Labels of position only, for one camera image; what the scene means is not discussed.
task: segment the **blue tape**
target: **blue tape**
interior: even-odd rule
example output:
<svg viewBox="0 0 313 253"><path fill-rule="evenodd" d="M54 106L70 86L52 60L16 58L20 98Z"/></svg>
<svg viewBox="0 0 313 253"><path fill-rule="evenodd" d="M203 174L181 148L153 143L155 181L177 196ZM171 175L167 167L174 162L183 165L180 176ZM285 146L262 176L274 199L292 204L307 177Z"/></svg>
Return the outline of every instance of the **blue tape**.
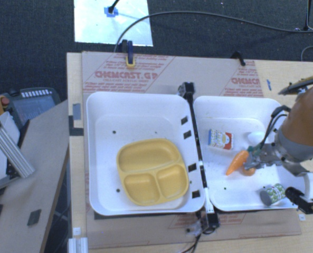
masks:
<svg viewBox="0 0 313 253"><path fill-rule="evenodd" d="M208 145L211 144L211 129L209 130L209 138L208 138Z"/></svg>
<svg viewBox="0 0 313 253"><path fill-rule="evenodd" d="M105 12L105 14L106 14L107 17L114 18L115 16L118 16L118 15L119 15L119 11L118 11L118 9L117 9L116 7L114 8L112 14L110 14L110 13L108 12L108 9L109 9L109 6L104 8L104 12Z"/></svg>
<svg viewBox="0 0 313 253"><path fill-rule="evenodd" d="M270 81L267 79L267 84L268 84L268 88L271 91L271 85L270 85Z"/></svg>

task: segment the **black cable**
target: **black cable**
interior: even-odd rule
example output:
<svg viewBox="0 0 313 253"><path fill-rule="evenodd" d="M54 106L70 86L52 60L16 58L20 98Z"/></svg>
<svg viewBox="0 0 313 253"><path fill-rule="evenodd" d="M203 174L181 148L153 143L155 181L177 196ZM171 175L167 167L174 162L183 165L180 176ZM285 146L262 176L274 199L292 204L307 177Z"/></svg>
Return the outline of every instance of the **black cable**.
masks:
<svg viewBox="0 0 313 253"><path fill-rule="evenodd" d="M300 54L300 60L301 60L301 61L303 61L304 52L305 52L306 50L310 49L310 48L313 48L313 46L307 46L307 47L305 47L305 48L302 50L302 52L301 52L301 54Z"/></svg>
<svg viewBox="0 0 313 253"><path fill-rule="evenodd" d="M204 235L210 235L215 231L215 228L209 228L206 229L204 232L202 232Z"/></svg>
<svg viewBox="0 0 313 253"><path fill-rule="evenodd" d="M63 217L63 215L70 209L70 207L71 207L71 204L69 204L69 205L66 207L66 209L63 210L63 211L60 213L60 215L58 216L58 218L56 219L56 221L51 224L51 229L61 220L61 218Z"/></svg>
<svg viewBox="0 0 313 253"><path fill-rule="evenodd" d="M291 110L291 109L290 109L289 107L287 107L287 106L285 106L285 105L282 105L282 106L277 107L277 108L272 112L272 114L271 114L271 119L270 119L270 122L269 122L269 124L268 124L267 130L266 130L266 132L265 132L264 138L263 138L263 140L259 143L259 145L260 145L259 148L260 148L260 149L263 148L264 143L265 143L267 137L269 136L271 130L273 129L274 124L277 122L278 118L280 118L280 117L282 117L282 116L287 116L286 114L280 114L279 116L277 116L277 115L278 115L281 111L290 112L290 110Z"/></svg>
<svg viewBox="0 0 313 253"><path fill-rule="evenodd" d="M138 20L136 20L135 22L133 22L131 25L129 25L120 35L119 39L116 42L115 48L114 48L114 52L116 52L117 47L120 43L120 40L122 39L122 37L124 36L124 34L131 29L134 25L136 25L137 23L147 19L147 18L151 18L151 17L156 17L156 16L161 16L161 15L169 15L169 14L195 14L195 15L207 15L207 16L214 16L214 17L220 17L220 18L226 18L226 19L230 19L230 20L234 20L234 21L239 21L239 22L243 22L243 23L248 23L248 24L252 24L252 25L256 25L256 26L260 26L260 27L264 27L267 29L271 29L271 30L276 30L276 31L281 31L281 32L288 32L288 33L313 33L313 30L310 31L298 31L298 30L287 30L287 29L281 29L281 28L277 28L277 27L273 27L273 26L269 26L269 25L264 25L264 24L259 24L259 23L255 23L252 21L247 21L247 20L243 20L240 18L236 18L236 17L230 17L230 16L226 16L226 15L221 15L221 14L217 14L217 13L211 13L211 12L202 12L202 11L165 11L165 12L159 12L159 13L153 13L153 14L149 14L147 16L144 16Z"/></svg>
<svg viewBox="0 0 313 253"><path fill-rule="evenodd" d="M195 240L194 244L191 247L189 247L188 249L182 251L181 253L187 253L190 250L192 250L191 253L194 253L195 250L196 250L196 247L197 247L197 244L198 244L198 241L199 241L200 237L201 237L201 234L196 237L196 240Z"/></svg>
<svg viewBox="0 0 313 253"><path fill-rule="evenodd" d="M277 120L280 119L282 116L288 116L288 115L287 114L280 114L279 116L277 116L276 119L273 121L270 129L269 129L269 133L273 130L273 127L276 124Z"/></svg>

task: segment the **black clamp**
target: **black clamp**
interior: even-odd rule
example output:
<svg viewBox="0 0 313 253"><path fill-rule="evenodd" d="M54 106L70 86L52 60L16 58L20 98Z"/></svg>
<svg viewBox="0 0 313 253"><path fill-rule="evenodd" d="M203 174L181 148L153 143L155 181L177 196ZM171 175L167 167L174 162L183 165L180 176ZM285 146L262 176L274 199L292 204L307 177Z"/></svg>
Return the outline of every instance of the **black clamp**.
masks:
<svg viewBox="0 0 313 253"><path fill-rule="evenodd" d="M242 66L245 66L245 61L243 59L242 54L239 51L235 51L233 55L231 55L232 59L239 59Z"/></svg>
<svg viewBox="0 0 313 253"><path fill-rule="evenodd" d="M184 82L177 89L177 94L184 99L188 99L189 96L192 97L194 93L195 87L193 82Z"/></svg>
<svg viewBox="0 0 313 253"><path fill-rule="evenodd" d="M285 190L285 195L287 198L294 204L298 205L298 209L300 209L303 213L309 215L313 213L313 199L311 201L307 201L304 198L304 193L299 191L296 188L289 187Z"/></svg>
<svg viewBox="0 0 313 253"><path fill-rule="evenodd" d="M123 53L127 53L126 65L128 67L134 67L135 66L135 58L134 58L134 52L133 52L133 42L127 41L127 40L122 40L121 50Z"/></svg>

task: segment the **metal bracket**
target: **metal bracket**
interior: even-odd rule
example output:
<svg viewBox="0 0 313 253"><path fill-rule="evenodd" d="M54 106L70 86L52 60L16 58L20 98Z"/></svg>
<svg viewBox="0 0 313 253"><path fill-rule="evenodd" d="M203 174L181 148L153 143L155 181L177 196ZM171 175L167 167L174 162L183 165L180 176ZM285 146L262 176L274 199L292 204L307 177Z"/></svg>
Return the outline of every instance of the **metal bracket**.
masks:
<svg viewBox="0 0 313 253"><path fill-rule="evenodd" d="M34 172L35 169L33 166L25 159L19 147L10 138L1 123L0 149L7 156L12 166L22 178L26 178Z"/></svg>
<svg viewBox="0 0 313 253"><path fill-rule="evenodd" d="M195 87L194 87L194 83L192 82L184 82L182 85L179 86L178 92L177 92L179 96L183 97L188 102L191 116L192 116L197 155L198 155L198 160L199 160L198 165L200 166L200 172L201 172L204 195L205 195L205 204L204 204L203 209L201 210L201 216L200 216L201 228L202 228L202 231L204 232L206 229L215 230L216 228L220 226L220 223L219 223L219 217L215 213L214 206L210 202L210 198L209 198L208 186L206 182L205 171L204 171L203 160L202 160L200 139L198 138L198 130L197 130L197 124L196 124L196 118L195 118L195 112L194 112L194 106L193 106L194 93L195 93Z"/></svg>
<svg viewBox="0 0 313 253"><path fill-rule="evenodd" d="M80 239L70 238L68 240L68 253L88 253L87 237Z"/></svg>

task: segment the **red button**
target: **red button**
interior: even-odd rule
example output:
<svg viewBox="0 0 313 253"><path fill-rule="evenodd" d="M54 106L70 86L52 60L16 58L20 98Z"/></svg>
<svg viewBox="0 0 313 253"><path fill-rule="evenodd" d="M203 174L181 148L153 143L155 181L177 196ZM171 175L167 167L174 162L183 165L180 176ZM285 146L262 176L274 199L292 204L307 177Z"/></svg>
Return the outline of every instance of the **red button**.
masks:
<svg viewBox="0 0 313 253"><path fill-rule="evenodd" d="M8 98L2 98L1 103L2 103L2 106L8 106L10 103L10 100Z"/></svg>

